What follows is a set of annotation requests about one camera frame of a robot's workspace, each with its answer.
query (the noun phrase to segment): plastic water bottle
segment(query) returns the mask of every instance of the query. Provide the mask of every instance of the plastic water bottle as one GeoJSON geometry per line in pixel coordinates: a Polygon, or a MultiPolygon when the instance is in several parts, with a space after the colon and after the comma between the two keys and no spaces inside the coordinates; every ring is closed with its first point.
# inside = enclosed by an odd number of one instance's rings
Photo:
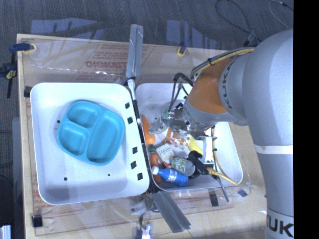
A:
{"type": "Polygon", "coordinates": [[[152,174],[158,174],[164,181],[171,182],[179,187],[185,187],[188,183],[188,177],[171,168],[160,169],[157,166],[152,167],[152,174]]]}

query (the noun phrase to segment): bottle label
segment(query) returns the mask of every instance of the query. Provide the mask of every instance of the bottle label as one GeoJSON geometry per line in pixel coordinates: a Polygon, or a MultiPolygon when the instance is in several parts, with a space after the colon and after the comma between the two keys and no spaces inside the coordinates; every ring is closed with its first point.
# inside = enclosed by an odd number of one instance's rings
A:
{"type": "Polygon", "coordinates": [[[177,178],[177,173],[176,173],[176,171],[174,171],[173,169],[171,169],[170,172],[169,172],[169,177],[168,177],[168,179],[167,179],[166,181],[173,182],[173,181],[176,180],[176,178],[177,178]]]}

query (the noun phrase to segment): black clamp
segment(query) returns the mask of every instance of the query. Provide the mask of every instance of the black clamp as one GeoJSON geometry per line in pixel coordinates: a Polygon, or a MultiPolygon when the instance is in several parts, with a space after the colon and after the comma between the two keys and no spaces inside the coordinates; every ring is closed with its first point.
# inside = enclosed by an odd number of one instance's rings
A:
{"type": "Polygon", "coordinates": [[[2,67],[0,67],[0,77],[6,77],[9,80],[6,98],[10,98],[12,79],[17,76],[16,53],[18,51],[27,51],[33,49],[35,49],[34,45],[28,43],[17,43],[9,47],[9,51],[12,53],[11,62],[2,64],[2,67]]]}

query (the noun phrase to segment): white bottle cap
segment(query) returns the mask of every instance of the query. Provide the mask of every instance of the white bottle cap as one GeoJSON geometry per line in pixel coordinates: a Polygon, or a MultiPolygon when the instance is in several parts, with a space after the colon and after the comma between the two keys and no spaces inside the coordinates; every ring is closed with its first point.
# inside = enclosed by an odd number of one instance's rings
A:
{"type": "Polygon", "coordinates": [[[153,166],[152,167],[152,174],[158,174],[159,173],[159,167],[158,166],[153,166]]]}

